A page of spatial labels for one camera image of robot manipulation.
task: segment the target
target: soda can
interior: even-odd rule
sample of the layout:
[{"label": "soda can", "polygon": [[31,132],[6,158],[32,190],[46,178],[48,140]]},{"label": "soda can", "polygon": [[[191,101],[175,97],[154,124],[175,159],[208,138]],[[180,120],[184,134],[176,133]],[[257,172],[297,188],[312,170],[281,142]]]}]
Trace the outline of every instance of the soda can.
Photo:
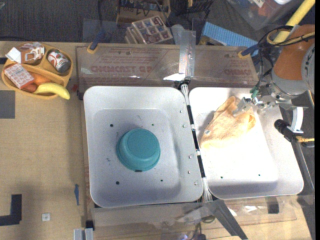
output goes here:
[{"label": "soda can", "polygon": [[59,73],[66,72],[71,66],[70,60],[57,49],[50,51],[47,59]]}]

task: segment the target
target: clear plastic box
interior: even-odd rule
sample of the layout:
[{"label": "clear plastic box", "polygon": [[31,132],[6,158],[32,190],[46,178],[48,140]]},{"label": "clear plastic box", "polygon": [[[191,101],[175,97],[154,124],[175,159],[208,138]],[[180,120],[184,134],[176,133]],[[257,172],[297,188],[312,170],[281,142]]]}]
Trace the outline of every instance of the clear plastic box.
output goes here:
[{"label": "clear plastic box", "polygon": [[255,29],[267,25],[294,12],[304,0],[227,0]]}]

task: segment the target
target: wooden floor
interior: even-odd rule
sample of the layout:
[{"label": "wooden floor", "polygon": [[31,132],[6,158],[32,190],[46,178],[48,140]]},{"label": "wooden floor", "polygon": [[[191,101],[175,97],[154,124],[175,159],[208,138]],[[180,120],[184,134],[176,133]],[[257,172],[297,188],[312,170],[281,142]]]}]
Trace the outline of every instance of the wooden floor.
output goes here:
[{"label": "wooden floor", "polygon": [[[0,42],[0,58],[16,44]],[[76,61],[75,47],[81,44],[50,45],[67,52]],[[11,195],[22,194],[22,221],[18,225],[0,226],[1,240],[72,240],[73,230],[85,225],[83,104],[71,90],[76,83],[74,69],[68,84],[70,100],[40,100],[16,93],[15,118],[0,119],[0,216],[10,214]],[[8,90],[0,81],[0,91]],[[76,184],[79,205],[74,194]],[[311,240],[302,209],[298,205],[292,209],[296,219],[242,228],[252,240]],[[43,213],[50,213],[50,221],[42,221]],[[203,233],[207,239],[228,235],[223,228],[206,230],[204,227]],[[97,230],[94,239],[106,238]],[[163,238],[155,235],[123,239]]]}]

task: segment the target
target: white plastic tray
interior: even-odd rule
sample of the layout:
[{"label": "white plastic tray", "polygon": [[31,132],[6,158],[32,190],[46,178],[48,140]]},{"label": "white plastic tray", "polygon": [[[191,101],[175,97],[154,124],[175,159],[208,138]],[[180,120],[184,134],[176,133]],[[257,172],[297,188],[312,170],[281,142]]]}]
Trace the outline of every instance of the white plastic tray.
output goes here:
[{"label": "white plastic tray", "polygon": [[[184,96],[170,87],[94,86],[83,97],[90,193],[100,207],[193,202],[203,193]],[[119,138],[144,128],[159,140],[160,159],[134,172],[117,158]]]},{"label": "white plastic tray", "polygon": [[[214,112],[230,96],[250,98],[247,88],[198,87],[189,94],[200,141]],[[209,189],[219,199],[296,195],[304,181],[291,144],[275,129],[278,107],[255,113],[256,125],[243,142],[209,153],[201,150]]]}]

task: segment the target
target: gray metal leg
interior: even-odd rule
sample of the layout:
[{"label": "gray metal leg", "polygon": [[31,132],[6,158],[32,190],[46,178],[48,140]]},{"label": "gray metal leg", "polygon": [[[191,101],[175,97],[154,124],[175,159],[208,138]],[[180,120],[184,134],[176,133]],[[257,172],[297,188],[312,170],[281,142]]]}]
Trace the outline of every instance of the gray metal leg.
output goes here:
[{"label": "gray metal leg", "polygon": [[217,199],[212,202],[212,205],[209,205],[209,203],[207,204],[212,214],[220,221],[222,226],[231,236],[238,236],[242,240],[248,240],[245,232],[242,230],[223,200]]}]

